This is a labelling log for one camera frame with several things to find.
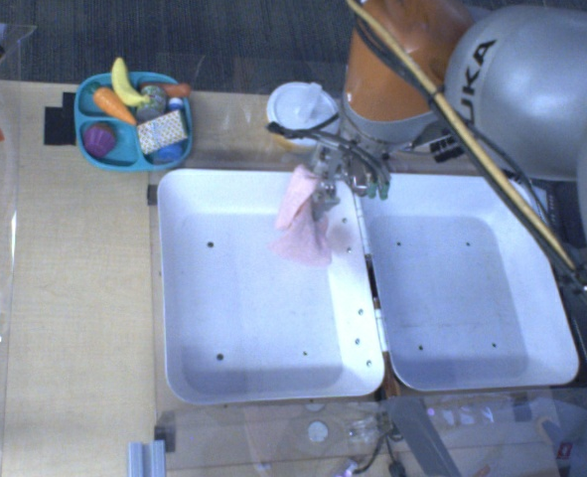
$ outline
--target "pink cloth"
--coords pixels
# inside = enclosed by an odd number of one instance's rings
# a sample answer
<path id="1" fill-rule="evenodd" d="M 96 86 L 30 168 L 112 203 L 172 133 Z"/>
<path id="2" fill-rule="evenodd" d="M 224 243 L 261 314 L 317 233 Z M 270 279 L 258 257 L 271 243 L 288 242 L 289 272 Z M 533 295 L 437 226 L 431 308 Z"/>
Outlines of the pink cloth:
<path id="1" fill-rule="evenodd" d="M 269 248 L 278 256 L 309 266 L 328 266 L 331 249 L 326 238 L 329 221 L 326 216 L 313 220 L 311 196 L 319 183 L 304 165 L 293 171 L 275 221 L 284 235 Z"/>

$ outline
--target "purple ball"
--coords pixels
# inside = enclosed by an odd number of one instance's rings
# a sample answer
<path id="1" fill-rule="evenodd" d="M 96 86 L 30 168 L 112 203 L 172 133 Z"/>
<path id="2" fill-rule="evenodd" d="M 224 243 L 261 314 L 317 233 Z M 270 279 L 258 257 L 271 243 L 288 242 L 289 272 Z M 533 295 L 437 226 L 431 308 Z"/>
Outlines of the purple ball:
<path id="1" fill-rule="evenodd" d="M 116 145 L 116 136 L 109 124 L 95 123 L 83 133 L 83 146 L 92 157 L 105 157 Z"/>

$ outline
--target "yellow banana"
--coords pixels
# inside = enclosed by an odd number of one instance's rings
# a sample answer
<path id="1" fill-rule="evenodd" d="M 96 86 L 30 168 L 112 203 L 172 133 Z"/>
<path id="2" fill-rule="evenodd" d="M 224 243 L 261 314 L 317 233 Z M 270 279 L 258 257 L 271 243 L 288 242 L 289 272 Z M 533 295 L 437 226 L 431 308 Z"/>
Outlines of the yellow banana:
<path id="1" fill-rule="evenodd" d="M 140 106 L 149 102 L 149 95 L 140 94 L 130 83 L 127 66 L 121 57 L 118 57 L 112 65 L 112 88 L 127 106 Z"/>

